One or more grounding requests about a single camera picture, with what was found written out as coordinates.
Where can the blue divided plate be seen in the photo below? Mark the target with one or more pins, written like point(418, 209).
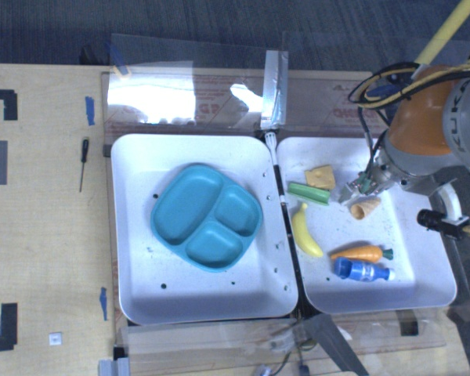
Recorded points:
point(188, 202)

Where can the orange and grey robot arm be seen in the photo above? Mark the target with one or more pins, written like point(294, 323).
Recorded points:
point(423, 112)

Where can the black cylinder on white bracket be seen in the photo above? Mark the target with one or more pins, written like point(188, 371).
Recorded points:
point(431, 218)

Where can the yellow cheese wedge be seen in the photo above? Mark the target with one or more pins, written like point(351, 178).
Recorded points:
point(320, 176)

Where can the green celery stick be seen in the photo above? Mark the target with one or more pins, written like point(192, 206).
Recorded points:
point(308, 193)

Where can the orange carrot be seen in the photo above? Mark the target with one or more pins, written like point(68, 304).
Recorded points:
point(360, 253)

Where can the white plastic tray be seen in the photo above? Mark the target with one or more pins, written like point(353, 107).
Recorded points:
point(141, 288)
point(415, 257)

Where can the black screwdriver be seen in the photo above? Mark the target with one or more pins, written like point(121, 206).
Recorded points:
point(84, 151)

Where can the tan ice cream cone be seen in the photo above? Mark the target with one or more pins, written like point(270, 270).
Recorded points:
point(363, 208)

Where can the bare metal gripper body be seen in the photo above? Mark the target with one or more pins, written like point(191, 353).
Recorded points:
point(387, 178)

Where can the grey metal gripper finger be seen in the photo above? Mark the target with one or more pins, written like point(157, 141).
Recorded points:
point(346, 193)

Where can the yellow banana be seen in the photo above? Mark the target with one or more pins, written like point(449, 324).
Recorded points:
point(304, 236)

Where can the blue bottle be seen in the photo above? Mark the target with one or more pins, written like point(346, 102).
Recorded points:
point(360, 270)

